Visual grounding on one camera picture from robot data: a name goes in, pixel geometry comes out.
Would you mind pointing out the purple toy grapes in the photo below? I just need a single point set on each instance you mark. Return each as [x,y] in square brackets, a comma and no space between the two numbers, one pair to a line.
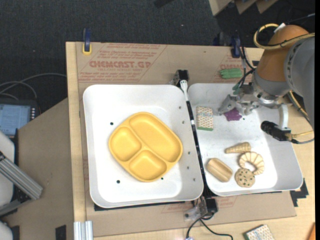
[233,115]

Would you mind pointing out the yellow divided plate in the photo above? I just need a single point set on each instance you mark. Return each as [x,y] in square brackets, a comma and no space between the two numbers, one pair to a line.
[147,144]

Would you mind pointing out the black cylinder on white bracket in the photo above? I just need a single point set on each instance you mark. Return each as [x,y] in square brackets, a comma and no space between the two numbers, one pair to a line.
[273,129]

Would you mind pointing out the thin black and white rod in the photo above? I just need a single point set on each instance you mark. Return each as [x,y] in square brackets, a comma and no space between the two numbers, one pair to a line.
[193,120]

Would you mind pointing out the patterned carton with green edge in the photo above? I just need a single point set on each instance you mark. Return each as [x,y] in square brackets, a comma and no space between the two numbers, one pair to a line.
[204,117]
[260,233]

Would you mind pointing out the tan toy bread roll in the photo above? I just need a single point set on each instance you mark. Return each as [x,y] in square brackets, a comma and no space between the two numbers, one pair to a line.
[219,170]

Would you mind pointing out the chocolate chip toy biscuit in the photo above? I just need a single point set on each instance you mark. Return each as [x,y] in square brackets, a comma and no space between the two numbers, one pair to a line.
[244,178]

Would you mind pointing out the white plastic tray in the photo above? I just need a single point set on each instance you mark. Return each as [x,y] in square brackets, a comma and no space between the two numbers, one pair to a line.
[237,134]
[105,184]

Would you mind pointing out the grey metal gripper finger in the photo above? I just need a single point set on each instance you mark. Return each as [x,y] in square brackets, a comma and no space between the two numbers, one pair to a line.
[228,104]
[245,109]

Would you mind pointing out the beige toy croissant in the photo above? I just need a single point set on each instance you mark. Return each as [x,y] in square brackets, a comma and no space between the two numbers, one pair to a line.
[251,159]

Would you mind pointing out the brown cardboard board red print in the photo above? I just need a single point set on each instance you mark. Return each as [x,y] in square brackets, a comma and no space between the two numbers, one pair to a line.
[155,64]

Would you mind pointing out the green toy asparagus bundle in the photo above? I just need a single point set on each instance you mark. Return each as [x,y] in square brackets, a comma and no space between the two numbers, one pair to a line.
[230,73]

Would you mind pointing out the beige toy ice cream cone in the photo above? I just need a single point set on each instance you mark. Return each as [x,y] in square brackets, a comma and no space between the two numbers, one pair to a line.
[238,147]

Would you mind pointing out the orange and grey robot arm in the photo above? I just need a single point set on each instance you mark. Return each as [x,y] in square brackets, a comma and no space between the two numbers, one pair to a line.
[271,64]

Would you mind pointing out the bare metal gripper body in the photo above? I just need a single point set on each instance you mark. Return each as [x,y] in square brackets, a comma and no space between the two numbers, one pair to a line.
[250,97]

